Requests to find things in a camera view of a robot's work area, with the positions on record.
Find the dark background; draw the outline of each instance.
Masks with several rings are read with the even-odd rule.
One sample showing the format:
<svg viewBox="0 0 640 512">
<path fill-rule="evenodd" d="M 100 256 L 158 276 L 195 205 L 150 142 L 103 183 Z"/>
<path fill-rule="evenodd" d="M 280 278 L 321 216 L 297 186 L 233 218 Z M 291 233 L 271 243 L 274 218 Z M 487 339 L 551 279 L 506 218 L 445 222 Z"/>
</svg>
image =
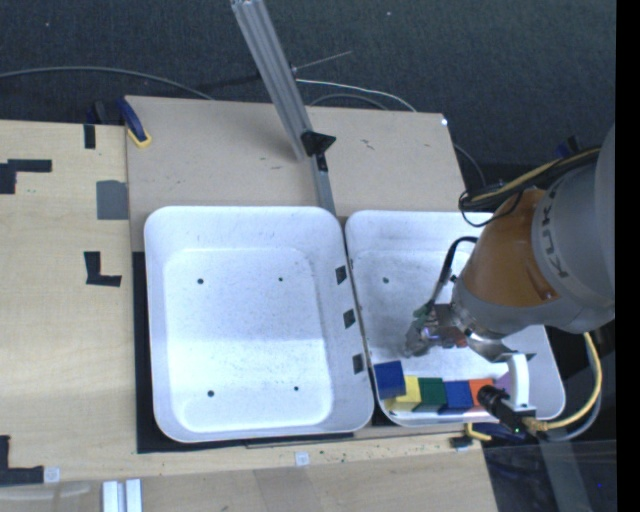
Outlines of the dark background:
<svg viewBox="0 0 640 512">
<path fill-rule="evenodd" d="M 489 182 L 551 160 L 569 137 L 582 147 L 600 145 L 615 121 L 613 0 L 266 1 L 285 54 L 302 68 L 298 78 L 384 91 L 420 112 L 443 113 L 454 144 L 475 159 Z M 343 52 L 350 53 L 304 67 Z M 194 97 L 116 73 L 2 77 L 53 66 L 119 68 L 221 100 L 269 101 L 264 85 L 251 80 L 253 59 L 226 0 L 1 2 L 0 119 L 83 123 L 96 101 L 109 107 L 125 94 Z M 307 104 L 327 94 L 353 93 L 299 88 Z M 389 98 L 368 97 L 405 109 Z M 376 108 L 356 99 L 323 104 Z M 466 185 L 477 186 L 469 160 L 460 152 L 458 157 Z M 601 356 L 615 354 L 615 323 L 599 334 Z M 550 335 L 563 378 L 584 371 L 581 340 Z M 608 386 L 602 413 L 582 441 L 616 439 L 615 382 Z M 507 495 L 506 477 L 500 475 L 492 471 L 496 492 Z M 529 502 L 535 510 L 535 500 Z"/>
</svg>

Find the wooden table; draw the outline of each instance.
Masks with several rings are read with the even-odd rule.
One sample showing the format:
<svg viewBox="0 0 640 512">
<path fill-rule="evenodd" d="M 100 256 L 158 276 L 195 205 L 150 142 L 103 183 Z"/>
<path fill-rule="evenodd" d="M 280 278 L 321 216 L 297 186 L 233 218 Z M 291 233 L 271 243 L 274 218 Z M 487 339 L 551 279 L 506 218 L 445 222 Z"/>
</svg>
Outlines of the wooden table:
<svg viewBox="0 0 640 512">
<path fill-rule="evenodd" d="M 150 112 L 154 112 L 153 102 L 171 108 L 176 104 L 160 99 L 137 102 L 141 110 Z M 187 109 L 203 106 L 189 100 L 179 102 L 187 102 L 181 105 Z M 235 119 L 244 119 L 246 129 L 254 135 L 259 131 L 252 119 L 258 119 L 260 127 L 277 127 L 275 135 L 268 137 L 282 143 L 271 106 L 213 103 L 207 108 L 222 108 L 227 120 L 232 112 L 239 112 Z M 247 116 L 252 107 L 255 115 Z M 375 204 L 375 197 L 367 203 L 366 194 L 355 193 L 350 201 L 342 191 L 346 186 L 375 190 L 376 175 L 380 183 L 389 179 L 388 156 L 363 160 L 362 155 L 379 151 L 385 144 L 398 151 L 397 141 L 402 139 L 398 130 L 403 126 L 413 135 L 405 139 L 407 146 L 401 148 L 401 154 L 394 153 L 392 184 L 397 186 L 387 187 L 381 208 L 415 208 L 419 198 L 423 209 L 455 210 L 463 184 L 446 128 L 434 136 L 436 127 L 442 128 L 442 116 L 322 107 L 310 112 L 318 128 L 327 128 L 326 133 L 333 129 L 334 134 L 342 129 L 338 140 L 346 139 L 330 157 L 335 162 L 330 172 L 340 176 L 335 181 L 340 186 L 334 188 L 338 215 Z M 360 125 L 363 131 L 354 127 L 354 116 L 366 121 Z M 215 120 L 215 129 L 221 130 L 219 123 L 224 122 L 224 116 Z M 383 138 L 390 126 L 394 135 Z M 424 129 L 424 137 L 415 136 L 416 127 Z M 381 143 L 370 149 L 364 141 L 375 134 Z M 138 197 L 133 205 L 154 208 L 157 203 L 149 198 L 144 201 L 139 183 L 131 188 L 132 164 L 127 152 L 145 150 L 132 148 L 124 128 L 96 126 L 95 148 L 86 148 L 86 142 L 82 125 L 0 121 L 0 164 L 10 159 L 52 162 L 50 173 L 19 171 L 15 194 L 0 194 L 0 435 L 11 436 L 10 467 L 55 467 L 61 479 L 54 491 L 47 486 L 3 490 L 2 510 L 26 503 L 14 502 L 16 492 L 46 491 L 53 493 L 51 499 L 57 495 L 60 502 L 61 489 L 77 486 L 78 481 L 85 482 L 84 491 L 78 494 L 85 498 L 74 498 L 73 503 L 80 504 L 78 510 L 91 510 L 82 503 L 95 501 L 99 482 L 129 478 L 144 479 L 145 504 L 151 510 L 178 506 L 202 510 L 198 504 L 204 502 L 216 503 L 218 508 L 210 510 L 299 510 L 287 508 L 286 500 L 282 501 L 282 493 L 291 492 L 306 493 L 309 508 L 305 510 L 388 510 L 391 503 L 412 510 L 425 500 L 447 503 L 451 510 L 471 506 L 496 510 L 478 443 L 465 452 L 449 444 L 452 435 L 459 435 L 459 426 L 408 431 L 367 427 L 353 438 L 333 442 L 139 454 L 131 255 L 139 242 L 133 217 L 137 215 L 136 225 L 140 226 L 144 208 L 132 209 L 136 215 L 131 223 L 98 219 L 97 183 L 128 183 L 131 197 Z M 270 167 L 280 166 L 272 171 L 294 172 L 298 164 L 282 150 L 283 144 L 286 147 L 282 143 L 273 153 L 267 146 L 260 147 L 260 152 L 267 151 L 262 156 L 269 159 Z M 228 147 L 225 154 L 234 158 Z M 151 152 L 136 153 L 138 159 L 151 157 Z M 425 187 L 420 193 L 415 191 L 415 181 L 403 179 L 416 172 L 415 162 L 424 164 Z M 359 181 L 363 166 L 369 176 L 365 183 Z M 352 182 L 340 174 L 340 168 L 351 169 Z M 290 195 L 281 186 L 274 190 L 296 201 L 295 190 Z M 232 199 L 244 204 L 242 198 Z M 102 274 L 122 276 L 120 286 L 86 283 L 84 253 L 88 251 L 100 252 Z M 296 468 L 299 452 L 309 456 L 304 468 Z M 66 509 L 73 510 L 73 506 L 69 502 Z"/>
</svg>

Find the table surface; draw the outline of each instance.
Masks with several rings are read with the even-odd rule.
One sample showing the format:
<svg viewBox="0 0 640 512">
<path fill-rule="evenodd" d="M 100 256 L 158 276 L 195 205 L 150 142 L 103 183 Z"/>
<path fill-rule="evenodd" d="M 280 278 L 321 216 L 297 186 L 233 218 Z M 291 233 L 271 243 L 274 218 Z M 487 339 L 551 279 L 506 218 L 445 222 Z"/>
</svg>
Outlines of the table surface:
<svg viewBox="0 0 640 512">
<path fill-rule="evenodd" d="M 175 108 L 174 102 L 150 101 L 138 103 L 139 106 L 144 103 L 146 109 L 152 104 Z M 187 108 L 183 102 L 188 101 L 181 100 L 182 107 Z M 196 103 L 189 103 L 188 108 L 202 106 Z M 230 116 L 245 123 L 249 132 L 254 129 L 255 119 L 260 120 L 259 126 L 268 126 L 268 120 L 273 121 L 275 116 L 275 111 L 269 107 L 233 103 L 211 105 L 211 108 L 226 112 L 225 116 L 211 121 L 213 129 L 220 130 L 220 123 L 224 124 L 225 118 L 228 120 Z M 247 115 L 251 108 L 255 111 L 254 116 Z M 233 112 L 241 115 L 233 118 Z M 408 121 L 406 129 L 412 136 L 403 139 L 410 142 L 402 148 L 401 155 L 396 154 L 398 160 L 394 175 L 390 177 L 388 160 L 363 159 L 362 155 L 377 151 L 377 146 L 370 149 L 365 141 L 374 140 L 376 134 L 383 140 L 389 127 L 393 127 L 393 137 L 402 138 L 399 131 L 405 124 L 398 122 L 400 113 L 363 113 L 322 107 L 310 109 L 310 112 L 314 125 L 334 128 L 334 133 L 344 132 L 345 143 L 337 146 L 340 149 L 332 158 L 339 162 L 336 168 L 352 170 L 352 181 L 330 167 L 331 172 L 341 176 L 336 178 L 336 183 L 341 183 L 337 190 L 344 190 L 345 186 L 350 187 L 349 190 L 351 187 L 353 190 L 358 187 L 375 190 L 377 175 L 379 184 L 387 187 L 388 183 L 396 184 L 392 192 L 385 194 L 382 208 L 415 208 L 418 199 L 425 210 L 456 208 L 463 183 L 448 132 L 444 129 L 437 137 L 427 136 L 436 133 L 438 126 L 442 128 L 442 116 L 402 113 L 403 119 Z M 359 125 L 366 126 L 366 137 L 354 131 L 354 116 L 366 121 Z M 426 138 L 415 136 L 416 129 L 420 133 L 421 127 Z M 261 147 L 260 152 L 267 152 L 263 156 L 269 159 L 270 167 L 280 166 L 271 169 L 274 172 L 297 168 L 299 163 L 292 163 L 292 153 L 282 150 L 286 143 L 279 139 L 282 137 L 280 128 L 274 130 L 276 134 L 269 137 L 279 140 L 276 147 L 280 149 L 269 153 L 268 147 Z M 311 510 L 360 510 L 360 505 L 349 508 L 345 504 L 347 508 L 344 508 L 328 497 L 343 491 L 345 496 L 351 496 L 350 499 L 359 499 L 361 505 L 374 501 L 388 505 L 388 501 L 379 496 L 373 499 L 375 492 L 367 491 L 365 485 L 365 482 L 372 485 L 376 478 L 383 478 L 383 474 L 388 482 L 396 482 L 398 492 L 404 486 L 402 494 L 413 496 L 416 504 L 424 503 L 425 496 L 446 501 L 457 485 L 468 488 L 469 482 L 473 482 L 473 499 L 469 494 L 472 501 L 465 505 L 461 500 L 459 509 L 468 510 L 469 504 L 474 503 L 477 510 L 495 510 L 478 443 L 466 453 L 450 447 L 450 437 L 460 433 L 460 426 L 455 425 L 409 430 L 366 427 L 353 438 L 333 442 L 138 454 L 131 254 L 139 239 L 133 220 L 130 224 L 126 219 L 98 219 L 96 183 L 114 180 L 131 185 L 130 154 L 145 150 L 132 147 L 120 126 L 96 126 L 95 134 L 96 147 L 87 149 L 82 125 L 0 121 L 0 163 L 9 159 L 47 159 L 53 165 L 51 173 L 19 172 L 16 193 L 0 195 L 0 388 L 3 390 L 0 434 L 11 436 L 10 467 L 57 467 L 65 485 L 73 481 L 146 478 L 151 482 L 149 487 L 153 487 L 156 485 L 153 479 L 163 476 L 165 483 L 156 485 L 157 492 L 148 497 L 161 502 L 164 498 L 158 496 L 162 495 L 164 486 L 172 488 L 171 482 L 178 486 L 176 489 L 193 490 L 199 488 L 196 482 L 211 478 L 217 479 L 217 488 L 224 488 L 222 482 L 229 478 L 237 482 L 257 476 L 266 480 L 283 479 L 278 471 L 294 468 L 296 454 L 303 451 L 310 461 L 304 469 L 304 478 L 311 479 L 318 499 L 316 508 Z M 226 155 L 224 158 L 234 158 L 229 155 L 228 145 L 220 146 L 218 151 Z M 142 159 L 153 156 L 151 151 L 146 155 L 135 155 Z M 424 191 L 419 194 L 415 191 L 414 181 L 403 179 L 416 172 L 416 161 L 424 164 L 427 176 Z M 363 168 L 370 176 L 364 184 L 358 172 Z M 437 180 L 428 179 L 435 175 Z M 138 197 L 132 202 L 135 209 L 135 205 L 143 204 L 144 200 L 140 200 L 140 188 L 134 188 L 138 194 L 133 195 Z M 281 186 L 278 190 L 281 194 L 289 193 Z M 295 191 L 290 197 L 292 202 L 299 200 Z M 367 201 L 366 197 L 366 194 L 337 194 L 338 215 L 349 215 L 362 207 L 374 206 L 375 198 Z M 403 202 L 407 197 L 412 199 Z M 236 204 L 244 204 L 242 197 L 232 199 Z M 148 201 L 146 205 L 155 207 Z M 119 287 L 86 284 L 86 251 L 101 253 L 102 274 L 122 276 Z M 335 470 L 325 472 L 323 467 Z M 225 476 L 229 472 L 235 476 Z M 209 476 L 196 477 L 202 474 Z M 340 487 L 347 475 L 362 480 L 359 493 L 348 494 Z M 419 485 L 421 478 L 432 478 L 434 484 L 440 484 L 424 488 Z M 261 505 L 254 508 L 238 505 L 229 510 L 274 510 L 264 495 L 268 486 L 258 487 L 263 492 L 259 496 L 256 494 L 258 501 L 255 503 Z M 180 491 L 175 492 L 175 496 L 181 495 Z M 250 503 L 251 493 L 245 498 Z"/>
</svg>

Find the yellow block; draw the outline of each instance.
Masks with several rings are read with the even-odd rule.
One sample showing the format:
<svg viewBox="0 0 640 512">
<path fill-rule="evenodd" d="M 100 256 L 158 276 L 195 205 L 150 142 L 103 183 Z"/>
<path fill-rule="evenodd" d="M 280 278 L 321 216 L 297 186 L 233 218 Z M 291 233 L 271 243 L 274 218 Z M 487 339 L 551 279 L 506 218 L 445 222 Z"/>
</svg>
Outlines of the yellow block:
<svg viewBox="0 0 640 512">
<path fill-rule="evenodd" d="M 418 377 L 414 375 L 405 375 L 404 382 L 407 388 L 406 394 L 385 400 L 384 405 L 388 410 L 412 411 L 422 401 L 422 398 L 420 397 Z"/>
</svg>

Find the empty white tray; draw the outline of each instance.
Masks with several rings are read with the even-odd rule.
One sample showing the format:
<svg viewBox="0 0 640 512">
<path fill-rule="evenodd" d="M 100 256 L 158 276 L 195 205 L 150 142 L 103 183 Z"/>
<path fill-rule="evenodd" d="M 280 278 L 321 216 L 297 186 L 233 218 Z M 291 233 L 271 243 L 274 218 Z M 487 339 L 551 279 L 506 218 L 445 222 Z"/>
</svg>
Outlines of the empty white tray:
<svg viewBox="0 0 640 512">
<path fill-rule="evenodd" d="M 468 215 L 476 223 L 487 214 Z M 507 373 L 506 363 L 490 363 L 470 348 L 433 347 L 421 357 L 404 356 L 405 334 L 413 312 L 431 296 L 447 250 L 461 236 L 479 236 L 481 229 L 467 224 L 458 212 L 359 211 L 347 220 L 345 236 L 352 275 L 360 305 L 365 341 L 372 364 L 399 360 L 405 375 L 436 377 L 445 381 L 498 379 Z M 473 245 L 460 244 L 453 261 L 459 274 Z M 446 286 L 439 303 L 451 300 Z M 530 403 L 537 417 L 550 419 L 562 412 L 564 387 L 545 328 L 531 326 L 505 338 L 513 350 L 533 353 L 529 361 Z M 395 412 L 379 400 L 395 423 L 417 427 L 436 423 L 496 421 L 481 407 L 463 414 Z"/>
<path fill-rule="evenodd" d="M 338 220 L 169 206 L 144 228 L 153 408 L 180 442 L 342 433 L 373 413 Z"/>
</svg>

